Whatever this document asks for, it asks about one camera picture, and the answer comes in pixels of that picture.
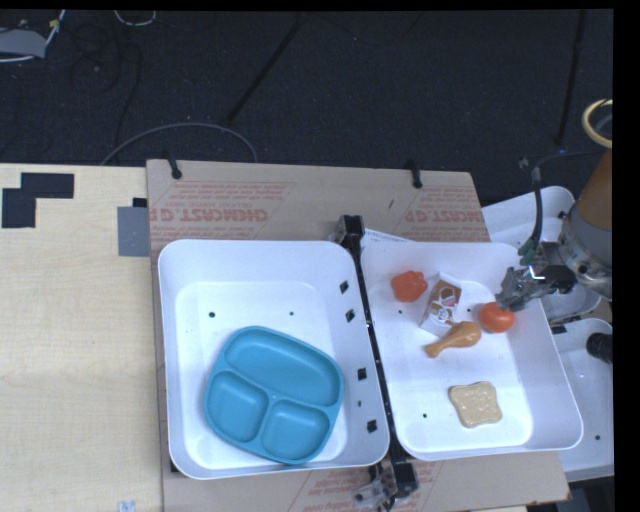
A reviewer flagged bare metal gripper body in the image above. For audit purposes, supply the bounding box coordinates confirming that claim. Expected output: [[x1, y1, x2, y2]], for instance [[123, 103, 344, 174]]
[[522, 240, 614, 302]]

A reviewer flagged orange-red toy tomato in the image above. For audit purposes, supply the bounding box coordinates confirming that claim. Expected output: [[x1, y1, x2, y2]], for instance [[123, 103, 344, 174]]
[[476, 301, 517, 335]]

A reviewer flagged brown toy chicken drumstick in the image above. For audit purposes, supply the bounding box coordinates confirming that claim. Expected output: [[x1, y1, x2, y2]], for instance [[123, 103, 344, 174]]
[[424, 320, 483, 360]]

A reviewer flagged brown and white carton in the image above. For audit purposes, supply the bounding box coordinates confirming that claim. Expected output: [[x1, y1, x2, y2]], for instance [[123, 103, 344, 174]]
[[418, 271, 477, 338]]

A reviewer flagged white plastic tray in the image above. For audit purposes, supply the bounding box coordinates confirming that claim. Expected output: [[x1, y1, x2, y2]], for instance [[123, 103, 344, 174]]
[[359, 239, 585, 463], [157, 238, 392, 482]]

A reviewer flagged orange toy pepper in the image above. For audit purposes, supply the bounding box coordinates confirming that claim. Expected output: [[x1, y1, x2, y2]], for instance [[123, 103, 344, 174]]
[[390, 269, 430, 303]]

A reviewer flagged beige toy bread slice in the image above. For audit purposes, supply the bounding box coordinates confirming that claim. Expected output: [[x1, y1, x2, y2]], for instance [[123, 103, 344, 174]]
[[447, 380, 504, 430]]

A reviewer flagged white paper slip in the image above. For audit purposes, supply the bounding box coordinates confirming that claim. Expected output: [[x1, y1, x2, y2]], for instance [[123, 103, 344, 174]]
[[361, 227, 417, 246]]

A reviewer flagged thin black rod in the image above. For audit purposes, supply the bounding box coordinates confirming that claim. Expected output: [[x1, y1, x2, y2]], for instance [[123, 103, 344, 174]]
[[345, 233, 407, 471]]

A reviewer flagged brown cardboard board red print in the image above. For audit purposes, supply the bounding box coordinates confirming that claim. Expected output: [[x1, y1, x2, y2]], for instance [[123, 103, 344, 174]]
[[145, 159, 572, 512]]

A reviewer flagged blue divided plate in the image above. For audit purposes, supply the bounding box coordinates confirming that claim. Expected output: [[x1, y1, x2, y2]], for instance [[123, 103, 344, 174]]
[[201, 325, 346, 467]]

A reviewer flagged black cylinder on white bracket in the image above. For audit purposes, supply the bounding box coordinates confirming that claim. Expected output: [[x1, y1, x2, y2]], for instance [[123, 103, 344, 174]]
[[585, 331, 614, 366]]

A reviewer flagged black block with thin wires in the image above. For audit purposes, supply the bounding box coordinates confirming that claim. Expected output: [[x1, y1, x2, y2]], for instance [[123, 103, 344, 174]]
[[334, 214, 365, 247], [388, 461, 419, 500]]

